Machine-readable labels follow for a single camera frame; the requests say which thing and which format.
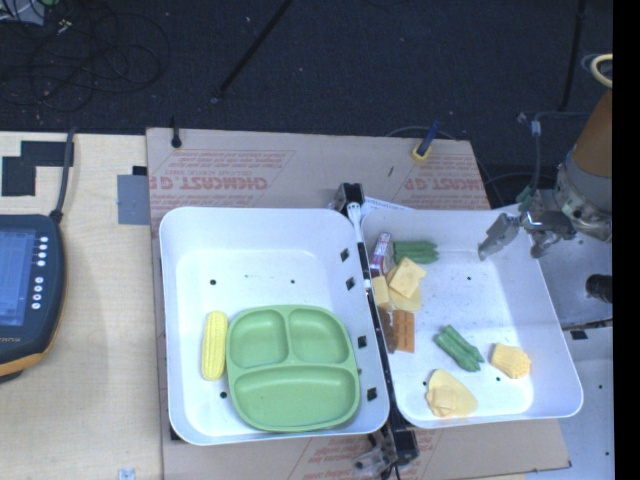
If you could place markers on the yellow oval slice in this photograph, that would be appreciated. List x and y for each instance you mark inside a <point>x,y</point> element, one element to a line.
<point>462,393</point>

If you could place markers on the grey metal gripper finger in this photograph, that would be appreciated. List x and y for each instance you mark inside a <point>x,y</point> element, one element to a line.
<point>497,235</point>
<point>542,245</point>

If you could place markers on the white paper label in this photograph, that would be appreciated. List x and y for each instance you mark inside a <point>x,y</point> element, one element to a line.
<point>385,204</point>

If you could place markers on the yellow square piece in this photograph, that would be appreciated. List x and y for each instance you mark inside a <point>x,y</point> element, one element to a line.
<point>442,402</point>

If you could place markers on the black cylinder on white bracket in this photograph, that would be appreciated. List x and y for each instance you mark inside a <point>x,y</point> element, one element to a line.
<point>600,288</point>

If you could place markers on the red and white packet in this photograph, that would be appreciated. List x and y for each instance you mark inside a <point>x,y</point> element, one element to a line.
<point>381,253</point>

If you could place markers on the green bean bundle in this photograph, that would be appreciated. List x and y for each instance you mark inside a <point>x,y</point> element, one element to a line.
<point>460,349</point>
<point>415,251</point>

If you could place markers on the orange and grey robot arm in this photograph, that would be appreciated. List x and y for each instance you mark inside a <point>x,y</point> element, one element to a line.
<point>595,133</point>

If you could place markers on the white plastic tray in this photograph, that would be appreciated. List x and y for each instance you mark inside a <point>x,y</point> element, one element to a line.
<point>260,268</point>
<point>505,298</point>

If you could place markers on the yellow cheese slice with holes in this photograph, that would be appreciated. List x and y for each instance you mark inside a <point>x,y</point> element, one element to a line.
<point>407,277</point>

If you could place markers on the green divided plate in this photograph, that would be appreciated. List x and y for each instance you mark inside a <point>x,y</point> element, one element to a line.
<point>292,390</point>

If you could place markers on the yellow round slice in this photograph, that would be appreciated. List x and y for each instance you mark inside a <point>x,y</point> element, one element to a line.
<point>407,303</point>

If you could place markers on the thin black and white rod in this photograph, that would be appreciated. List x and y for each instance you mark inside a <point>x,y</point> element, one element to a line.
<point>361,255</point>

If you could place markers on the brown biscuit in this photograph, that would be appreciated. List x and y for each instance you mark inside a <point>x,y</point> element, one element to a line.
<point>385,330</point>

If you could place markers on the brown cardboard board red print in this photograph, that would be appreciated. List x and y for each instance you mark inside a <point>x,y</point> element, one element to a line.
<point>225,178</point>

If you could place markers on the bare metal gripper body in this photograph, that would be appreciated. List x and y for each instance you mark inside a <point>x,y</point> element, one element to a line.
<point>580,220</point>

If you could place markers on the yellow corn cob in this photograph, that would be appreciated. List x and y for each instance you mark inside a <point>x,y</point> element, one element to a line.
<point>214,345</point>

